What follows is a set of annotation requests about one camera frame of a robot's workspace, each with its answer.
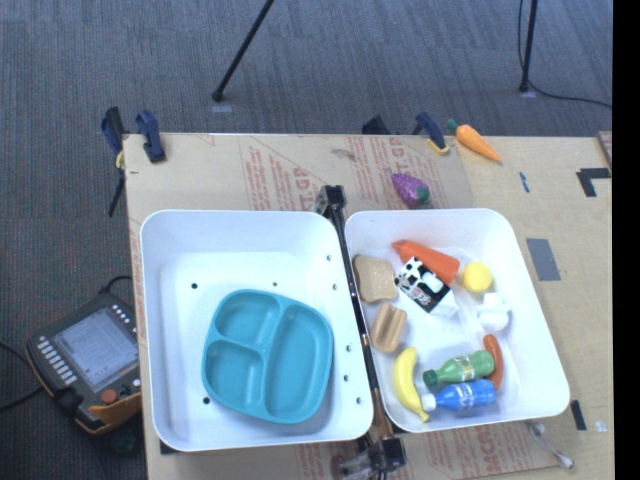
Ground brown cardboard board red print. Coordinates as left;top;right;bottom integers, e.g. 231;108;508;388
121;133;560;480

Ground white plastic tray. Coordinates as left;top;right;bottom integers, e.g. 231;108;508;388
139;209;375;453
343;208;572;434

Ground bread slice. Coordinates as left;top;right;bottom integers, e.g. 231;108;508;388
352;254;399;304

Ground thin black rod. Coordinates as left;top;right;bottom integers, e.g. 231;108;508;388
329;206;387;437

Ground purple grapes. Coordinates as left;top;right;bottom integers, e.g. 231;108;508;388
390;172;432;210

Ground orange bottle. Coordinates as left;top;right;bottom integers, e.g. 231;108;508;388
391;239;461;286

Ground black and white milk carton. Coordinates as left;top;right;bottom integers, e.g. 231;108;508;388
393;256;459;319

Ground tan hot dog bun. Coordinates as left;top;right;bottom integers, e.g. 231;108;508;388
369;302;408;354

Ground blue divided plate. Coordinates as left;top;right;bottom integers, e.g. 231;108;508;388
200;288;335;425

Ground yellow lemon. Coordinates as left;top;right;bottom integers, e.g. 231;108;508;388
461;261;494;294

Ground orange carrot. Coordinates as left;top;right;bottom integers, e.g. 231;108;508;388
446;118;503;164

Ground yellow banana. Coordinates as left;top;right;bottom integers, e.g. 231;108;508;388
393;346;431;423

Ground white bottle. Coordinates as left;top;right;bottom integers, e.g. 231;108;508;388
475;292;512;332

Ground black tripod leg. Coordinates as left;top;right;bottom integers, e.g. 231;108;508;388
518;0;544;94
211;0;289;103

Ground green bottle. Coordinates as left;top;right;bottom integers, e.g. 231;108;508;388
422;350;496;388

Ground orange sausage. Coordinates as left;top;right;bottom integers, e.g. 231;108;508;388
482;333;504;392

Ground blue bottle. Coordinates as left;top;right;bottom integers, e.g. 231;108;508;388
420;378;498;415

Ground black block with thin wires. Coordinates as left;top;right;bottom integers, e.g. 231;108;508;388
357;435;407;473
314;184;348;218

